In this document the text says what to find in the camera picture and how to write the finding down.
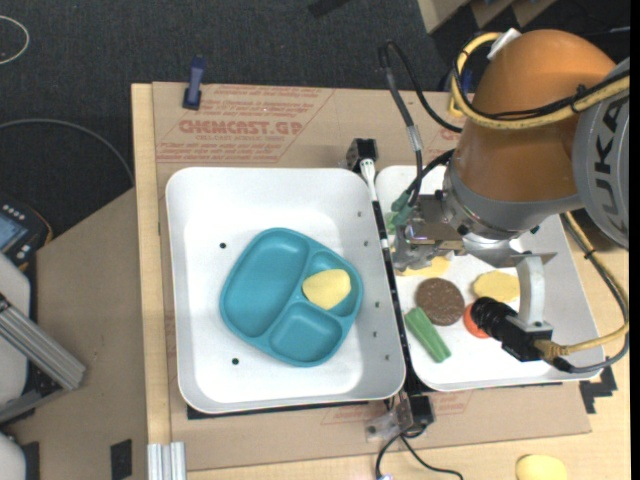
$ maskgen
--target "white tray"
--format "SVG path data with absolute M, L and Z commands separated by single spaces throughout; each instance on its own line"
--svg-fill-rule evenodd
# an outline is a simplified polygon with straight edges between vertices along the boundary
M 168 182 L 178 381 L 205 413 L 384 399 L 405 367 L 378 231 L 364 181 L 344 169 L 190 167 Z M 300 368 L 224 324 L 220 293 L 259 232 L 284 227 L 343 256 L 364 286 L 360 312 L 326 363 Z
M 421 192 L 432 194 L 436 189 L 442 188 L 443 174 L 444 168 L 434 169 L 425 178 Z M 413 166 L 392 166 L 379 173 L 376 189 L 385 215 L 390 212 L 391 203 L 414 177 Z M 557 253 L 557 256 L 544 267 L 544 317 L 554 327 L 554 341 L 572 344 L 597 337 L 593 316 L 559 217 L 547 218 L 535 235 L 524 234 L 520 239 L 512 241 L 512 247 L 517 251 Z M 478 275 L 491 270 L 493 267 L 473 256 L 457 256 L 453 257 L 448 270 L 441 277 L 453 282 L 460 289 L 465 304 L 469 304 L 477 298 L 472 292 L 472 283 Z M 502 270 L 517 275 L 515 269 Z M 403 312 L 415 307 L 414 293 L 424 279 L 421 276 L 396 276 Z M 509 305 L 517 311 L 519 299 Z M 569 374 L 542 361 L 521 363 L 502 350 L 497 340 L 472 336 L 462 320 L 451 326 L 438 326 L 436 329 L 451 351 L 451 357 L 441 363 L 431 359 L 410 331 L 407 331 L 407 340 L 416 374 L 422 382 L 437 391 L 583 380 L 599 373 L 596 371 L 588 374 Z M 601 347 L 574 354 L 570 358 L 576 366 L 599 363 L 603 359 L 604 352 Z

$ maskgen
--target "wooden table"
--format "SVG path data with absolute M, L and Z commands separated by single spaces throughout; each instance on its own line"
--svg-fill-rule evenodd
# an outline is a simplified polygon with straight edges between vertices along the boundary
M 168 444 L 173 439 L 169 411 L 161 244 L 158 236 L 153 92 L 150 84 L 132 86 L 132 110 L 148 439 L 150 443 Z M 577 248 L 574 248 L 574 252 L 600 332 L 608 333 L 620 325 L 620 313 L 591 265 L 580 261 L 581 254 Z M 618 279 L 628 286 L 628 253 L 614 249 L 604 253 L 603 257 Z M 614 354 L 619 346 L 617 342 L 607 345 L 607 354 Z M 558 457 L 566 465 L 569 478 L 572 479 L 631 478 L 628 356 L 613 366 L 613 372 L 618 390 L 612 397 L 597 399 L 597 412 L 590 416 L 592 432 L 589 434 L 431 449 L 422 451 L 421 454 L 430 464 L 460 471 L 466 480 L 515 478 L 515 463 L 526 454 Z M 189 478 L 362 480 L 374 478 L 374 462 L 374 455 L 352 456 L 200 471 L 190 473 Z M 397 480 L 446 478 L 426 472 L 408 452 L 387 454 L 382 469 L 393 474 Z

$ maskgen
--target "blue plate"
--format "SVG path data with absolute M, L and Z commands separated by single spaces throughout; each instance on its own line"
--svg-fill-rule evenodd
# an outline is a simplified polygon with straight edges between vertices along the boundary
M 349 274 L 351 291 L 329 310 L 311 303 L 302 282 L 329 269 Z M 285 228 L 257 235 L 231 269 L 220 313 L 237 336 L 296 366 L 327 361 L 347 337 L 362 302 L 360 276 L 344 258 Z

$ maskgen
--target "brown round toy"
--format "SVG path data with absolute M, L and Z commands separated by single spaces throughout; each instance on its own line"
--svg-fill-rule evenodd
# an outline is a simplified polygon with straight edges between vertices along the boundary
M 415 293 L 420 306 L 434 325 L 453 325 L 464 313 L 464 298 L 451 281 L 432 278 L 422 281 Z

